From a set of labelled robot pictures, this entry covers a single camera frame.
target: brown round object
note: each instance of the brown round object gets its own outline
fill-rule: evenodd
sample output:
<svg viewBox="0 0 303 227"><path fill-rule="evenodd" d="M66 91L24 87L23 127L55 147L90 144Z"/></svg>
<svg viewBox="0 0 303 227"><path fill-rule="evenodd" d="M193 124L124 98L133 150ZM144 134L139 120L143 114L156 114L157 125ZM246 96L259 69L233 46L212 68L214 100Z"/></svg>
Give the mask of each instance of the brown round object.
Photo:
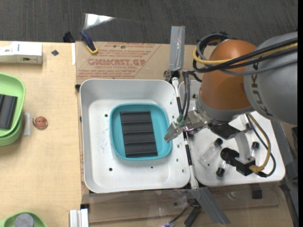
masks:
<svg viewBox="0 0 303 227"><path fill-rule="evenodd" d="M34 126L36 126L40 130L45 129L48 125L47 119L42 116L37 117L33 123Z"/></svg>

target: table surface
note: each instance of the table surface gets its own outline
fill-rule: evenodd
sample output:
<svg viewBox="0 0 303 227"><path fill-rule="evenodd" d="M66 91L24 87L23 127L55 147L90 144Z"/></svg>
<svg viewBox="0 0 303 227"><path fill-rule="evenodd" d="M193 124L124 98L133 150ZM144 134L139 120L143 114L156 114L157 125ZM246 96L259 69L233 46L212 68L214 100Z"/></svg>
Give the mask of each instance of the table surface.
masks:
<svg viewBox="0 0 303 227"><path fill-rule="evenodd" d="M0 46L8 44L9 42L0 42ZM54 56L51 53L54 50L59 54ZM50 227L66 227L69 225L69 211L80 208L83 186L79 93L74 87L76 68L72 65L71 54L69 43L43 43L42 65L0 64L1 72L20 78L25 84L23 112L29 112L31 119L43 116L49 123L44 130L35 128L31 123L30 135L23 136L22 132L16 142L0 147L0 219L17 211L31 210L40 215ZM227 215L234 220L234 224L239 225L250 218L248 226L264 226L268 222L272 226L292 226L281 191L277 191L274 202L271 202L270 207L262 209L230 209ZM96 212L113 211L113 207L115 206L103 204L92 208L91 219L95 218L93 214ZM172 218L174 217L166 216L117 223L109 221L92 226L159 226ZM221 226L212 223L206 214L200 216L197 223Z"/></svg>

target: clear plastic sheet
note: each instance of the clear plastic sheet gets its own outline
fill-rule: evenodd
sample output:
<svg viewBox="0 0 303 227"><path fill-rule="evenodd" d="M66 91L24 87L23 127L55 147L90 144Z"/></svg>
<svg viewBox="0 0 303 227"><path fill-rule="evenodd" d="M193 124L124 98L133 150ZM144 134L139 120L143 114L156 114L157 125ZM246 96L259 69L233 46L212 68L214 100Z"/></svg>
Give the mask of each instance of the clear plastic sheet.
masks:
<svg viewBox="0 0 303 227"><path fill-rule="evenodd" d="M77 84L90 78L165 79L165 72L169 69L172 26L182 25L84 14L81 29L90 35L94 45L98 48L98 53L90 54L84 41L76 44ZM195 45L187 44L186 36L185 45L184 69L192 70L192 52ZM209 54L212 49L210 48L208 51L207 48L205 54ZM279 147L281 149L281 145L285 147L287 144L288 147L289 143L283 133L283 129L277 125L271 132L271 137L274 141L276 140L274 154L280 155ZM206 134L201 139L201 145L208 145L208 143ZM82 147L80 153L83 172ZM280 169L284 171L283 161L280 157L278 157L278 161ZM229 176L231 183L207 186L204 183L212 182L208 180L217 179L217 176L215 176L215 172L200 173L197 169L202 167L197 164L198 161L195 161L195 174L200 181L198 190L191 189L188 184L181 189L100 194L90 191L82 176L82 204L89 206L91 225L98 227L189 227L200 225L219 227L228 224L231 227L284 227L296 222L296 207L291 203L296 198L296 180L278 176L272 181L259 179L246 181L243 177L237 183L231 184L234 179L237 179L237 173L230 174L232 171L235 172L235 169L228 166L226 169L229 173L226 175ZM189 224L194 213L196 216Z"/></svg>

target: camera lens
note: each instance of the camera lens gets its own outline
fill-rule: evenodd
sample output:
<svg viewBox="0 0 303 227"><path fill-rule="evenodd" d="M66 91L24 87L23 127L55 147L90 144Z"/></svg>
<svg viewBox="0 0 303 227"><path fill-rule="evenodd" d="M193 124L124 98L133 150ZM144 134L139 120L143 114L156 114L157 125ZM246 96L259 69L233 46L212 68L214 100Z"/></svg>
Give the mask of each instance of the camera lens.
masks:
<svg viewBox="0 0 303 227"><path fill-rule="evenodd" d="M223 150L221 150L220 156L229 165L235 166L235 158L239 157L240 154L233 149L224 148Z"/></svg>

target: gray cylindrical object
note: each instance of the gray cylindrical object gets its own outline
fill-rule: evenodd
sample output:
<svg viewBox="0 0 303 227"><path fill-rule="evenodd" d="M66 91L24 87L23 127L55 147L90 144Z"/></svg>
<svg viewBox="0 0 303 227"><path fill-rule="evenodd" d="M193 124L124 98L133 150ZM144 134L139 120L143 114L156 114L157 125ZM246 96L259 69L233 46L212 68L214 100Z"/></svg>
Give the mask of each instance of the gray cylindrical object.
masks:
<svg viewBox="0 0 303 227"><path fill-rule="evenodd" d="M266 40L258 49L298 37L298 32L276 36ZM277 64L288 63L298 58L298 52L261 61L246 67L257 71ZM244 88L252 107L264 117L292 125L298 124L298 72L297 62L249 76L244 76Z"/></svg>
<svg viewBox="0 0 303 227"><path fill-rule="evenodd" d="M15 220L15 227L33 227L34 218L30 214L20 214Z"/></svg>

